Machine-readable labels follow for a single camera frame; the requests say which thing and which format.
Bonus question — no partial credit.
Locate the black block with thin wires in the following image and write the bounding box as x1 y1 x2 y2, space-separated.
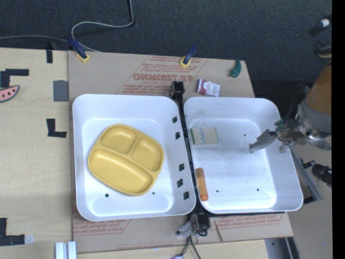
167 80 186 100
191 213 211 236

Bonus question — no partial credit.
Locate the black cylinder on white bracket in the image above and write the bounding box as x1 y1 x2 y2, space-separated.
311 163 333 188

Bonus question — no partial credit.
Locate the yellow divided plate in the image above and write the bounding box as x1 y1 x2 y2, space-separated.
87 123 165 197

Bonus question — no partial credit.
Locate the green toy vegetable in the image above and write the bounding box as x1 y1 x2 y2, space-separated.
229 58 242 79

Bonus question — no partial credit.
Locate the brown cardboard board red print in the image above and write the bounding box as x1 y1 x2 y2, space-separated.
67 50 295 254

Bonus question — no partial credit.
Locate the white plastic tray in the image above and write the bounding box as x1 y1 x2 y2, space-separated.
71 93 197 222
183 96 304 215

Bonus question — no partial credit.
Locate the red and white carton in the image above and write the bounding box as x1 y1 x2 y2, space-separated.
196 78 222 98

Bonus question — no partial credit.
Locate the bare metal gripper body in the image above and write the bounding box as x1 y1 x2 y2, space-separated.
275 118 333 151

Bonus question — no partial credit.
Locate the white and green patterned carton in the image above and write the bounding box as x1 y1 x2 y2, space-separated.
189 126 219 146

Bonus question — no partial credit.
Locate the pink watermelon slice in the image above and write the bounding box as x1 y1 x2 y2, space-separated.
0 84 20 103

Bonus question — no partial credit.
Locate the thin black rod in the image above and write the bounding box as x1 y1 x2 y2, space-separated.
176 90 201 216

